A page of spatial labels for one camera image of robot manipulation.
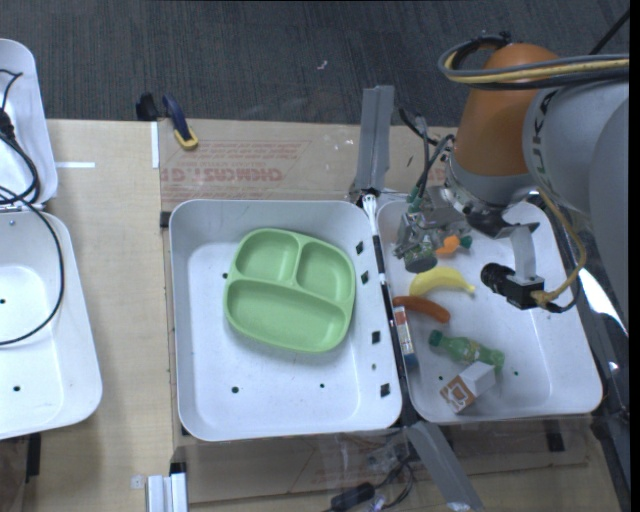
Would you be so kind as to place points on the small green can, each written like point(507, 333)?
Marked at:
point(421, 260)

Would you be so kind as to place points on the black cylinder on white bracket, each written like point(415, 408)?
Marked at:
point(520, 287)

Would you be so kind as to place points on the brown cardboard board red print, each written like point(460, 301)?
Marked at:
point(260, 165)

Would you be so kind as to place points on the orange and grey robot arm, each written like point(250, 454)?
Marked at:
point(492, 130)

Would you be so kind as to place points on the green divided plate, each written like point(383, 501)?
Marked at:
point(285, 300)

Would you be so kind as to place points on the green plastic bottle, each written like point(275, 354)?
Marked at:
point(465, 349)

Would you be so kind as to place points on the orange toy carrot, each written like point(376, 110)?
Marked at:
point(448, 246)

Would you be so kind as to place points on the yellow banana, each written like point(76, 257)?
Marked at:
point(440, 278)

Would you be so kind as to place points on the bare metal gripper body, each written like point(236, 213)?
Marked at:
point(445, 210)

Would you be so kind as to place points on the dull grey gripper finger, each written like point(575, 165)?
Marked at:
point(404, 241)
point(431, 236)

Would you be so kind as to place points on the thin black and white rod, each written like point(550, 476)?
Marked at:
point(381, 270)

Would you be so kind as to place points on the white carton orange print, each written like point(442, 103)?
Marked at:
point(470, 387)

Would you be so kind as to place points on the white plastic tray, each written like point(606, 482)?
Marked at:
point(22, 125)
point(545, 360)
point(35, 350)
point(280, 390)

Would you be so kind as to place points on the orange-red toy sausage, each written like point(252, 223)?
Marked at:
point(422, 306)

